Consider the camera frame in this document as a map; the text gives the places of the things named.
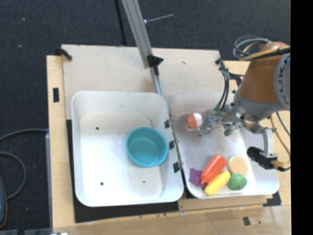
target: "black cable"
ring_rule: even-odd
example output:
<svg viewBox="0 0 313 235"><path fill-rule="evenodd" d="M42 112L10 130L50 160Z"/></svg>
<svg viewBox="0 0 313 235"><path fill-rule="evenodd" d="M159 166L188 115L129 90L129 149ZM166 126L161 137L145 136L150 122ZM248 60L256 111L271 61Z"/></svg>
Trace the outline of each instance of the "black cable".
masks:
<svg viewBox="0 0 313 235"><path fill-rule="evenodd" d="M23 130L19 130L19 131L15 131L15 132L11 132L9 134L6 134L4 136L2 136L0 138L0 142L9 138L9 137L12 137L12 136L15 136L17 134L21 134L21 133L29 133L29 132L41 132L41 133L47 133L48 132L48 129L41 129L41 128L29 128L29 129L23 129ZM20 165L22 166L23 168L23 174L24 174L24 177L23 177L23 181L22 181L22 184L21 186L17 189L17 191L15 191L13 194L7 196L7 199L11 199L13 197L15 197L20 191L21 189L24 187L25 185L25 181L26 181L26 168L25 168L25 165L24 163L22 162L22 160L20 160L17 156L9 153L9 152L0 152L0 155L3 155L3 156L9 156L13 159L15 159L16 161L18 161L20 163Z"/></svg>
<svg viewBox="0 0 313 235"><path fill-rule="evenodd" d="M277 170L281 171L281 172L285 172L290 170L291 166L289 166L288 168L283 168L283 167L278 167Z"/></svg>
<svg viewBox="0 0 313 235"><path fill-rule="evenodd" d="M23 168L24 177L23 177L23 181L22 181L20 187L19 187L14 193L12 193L12 194L10 194L10 195L7 196L7 199L11 199L11 198L15 197L18 193L20 193L20 191L22 190L22 188L23 188L24 185L25 185L25 182L26 182L26 168L25 168L25 165L24 165L24 163L22 162L22 160L20 160L17 156L15 156L15 155L13 155L13 154L11 154L11 153L9 153L9 152L5 152L5 151L0 152L0 155L2 155L2 156L8 156L8 157L11 157L11 158L15 159L16 161L18 161L18 162L20 163L20 165L21 165L22 168Z"/></svg>
<svg viewBox="0 0 313 235"><path fill-rule="evenodd" d="M245 56L249 56L251 54L253 54L251 52L251 50L257 46L262 46L264 44L267 43L271 43L270 40L266 39L266 38L261 38L258 36L243 36L238 38L235 41L235 46L233 49L233 56L240 59L243 58ZM246 46L246 50L241 50L240 47L244 47Z"/></svg>
<svg viewBox="0 0 313 235"><path fill-rule="evenodd" d="M223 91L223 94L222 94L221 100L219 101L219 104L218 104L218 105L221 105L221 104L222 104L222 101L223 101L223 99L224 99L224 97L225 97L225 94L226 94L226 91L227 91L226 76L225 76L225 74L224 74L224 72L223 72L223 69L222 69L222 68L220 68L220 71L222 72L223 77L224 77L224 91Z"/></svg>
<svg viewBox="0 0 313 235"><path fill-rule="evenodd" d="M48 129L41 129L41 128L29 128L29 129L24 129L24 130L19 130L19 131L15 131L15 132L11 132L9 134L6 134L4 136L2 136L0 138L0 142L3 141L6 138L9 138L11 136L17 135L17 134L21 134L21 133L27 133L27 132L44 132L47 133Z"/></svg>
<svg viewBox="0 0 313 235"><path fill-rule="evenodd" d="M224 102L223 102L223 105L221 106L221 110L224 108L225 104L226 104L226 101L227 101L227 98L228 98L228 92L229 92L229 79L226 80L226 95L225 95L225 99L224 99Z"/></svg>
<svg viewBox="0 0 313 235"><path fill-rule="evenodd" d="M222 74L224 76L224 81L225 81L225 88L224 88L224 93L223 93L223 96L222 96L222 99L221 99L221 103L222 103L222 100L223 103L222 103L222 106L220 108L220 110L222 110L226 104L226 101L227 101L227 98L228 98L228 92L229 92L229 72L228 72L228 69L226 68L224 62L221 60L221 68L222 68Z"/></svg>
<svg viewBox="0 0 313 235"><path fill-rule="evenodd" d="M288 131L287 127L285 126L285 124L284 124L283 120L281 119L281 117L280 117L279 113L278 113L278 112L276 112L276 115L277 115L277 117L278 117L278 119L279 119L279 121L280 121L281 125L283 126L283 128L284 128L284 129L285 129L285 131L287 132L288 136L290 137L290 132Z"/></svg>
<svg viewBox="0 0 313 235"><path fill-rule="evenodd" d="M242 78L241 77L244 77L244 75L234 74L234 73L230 73L230 72L228 72L228 73L229 73L229 78L230 79L235 79L236 84L239 87L241 85L241 82L242 82Z"/></svg>

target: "toy bread roll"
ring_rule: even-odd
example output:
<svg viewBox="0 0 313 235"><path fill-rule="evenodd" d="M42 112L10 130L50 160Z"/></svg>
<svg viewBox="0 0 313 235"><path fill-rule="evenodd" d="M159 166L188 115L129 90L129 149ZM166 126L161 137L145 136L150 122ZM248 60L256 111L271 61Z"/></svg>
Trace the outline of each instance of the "toy bread roll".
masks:
<svg viewBox="0 0 313 235"><path fill-rule="evenodd" d="M230 173L240 173L244 176L248 171L248 165L242 157L233 156L227 160L227 169Z"/></svg>

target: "dark carpet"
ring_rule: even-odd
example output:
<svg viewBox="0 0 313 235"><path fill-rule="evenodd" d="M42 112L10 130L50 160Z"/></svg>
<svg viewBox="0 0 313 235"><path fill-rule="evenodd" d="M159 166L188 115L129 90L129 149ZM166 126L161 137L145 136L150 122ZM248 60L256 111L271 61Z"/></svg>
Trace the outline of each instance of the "dark carpet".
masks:
<svg viewBox="0 0 313 235"><path fill-rule="evenodd" d="M224 60L234 41L257 35L291 44L291 0L138 0L152 47L217 49ZM134 39L121 5L128 46ZM26 128L48 128L47 55L61 44L121 45L114 0L0 0L0 137ZM49 227L45 135L25 133L0 141L0 151L23 160L23 190L8 201L0 231ZM0 157L8 193L22 170Z"/></svg>

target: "green ball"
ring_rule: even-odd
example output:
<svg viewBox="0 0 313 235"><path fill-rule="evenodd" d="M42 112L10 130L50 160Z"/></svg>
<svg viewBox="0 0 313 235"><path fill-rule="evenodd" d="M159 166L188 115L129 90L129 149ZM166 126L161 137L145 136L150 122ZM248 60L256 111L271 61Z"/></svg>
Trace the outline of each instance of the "green ball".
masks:
<svg viewBox="0 0 313 235"><path fill-rule="evenodd" d="M246 187L248 181L240 173L233 173L229 179L229 188L231 190L241 190Z"/></svg>

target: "blue bowl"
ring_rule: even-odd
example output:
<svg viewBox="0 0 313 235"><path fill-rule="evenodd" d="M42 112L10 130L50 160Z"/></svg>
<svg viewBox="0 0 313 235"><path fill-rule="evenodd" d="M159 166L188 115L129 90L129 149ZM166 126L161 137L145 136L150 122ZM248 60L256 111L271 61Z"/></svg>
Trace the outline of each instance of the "blue bowl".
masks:
<svg viewBox="0 0 313 235"><path fill-rule="evenodd" d="M166 139L150 127L132 130L126 138L126 150L131 161L140 167L157 166L168 154Z"/></svg>

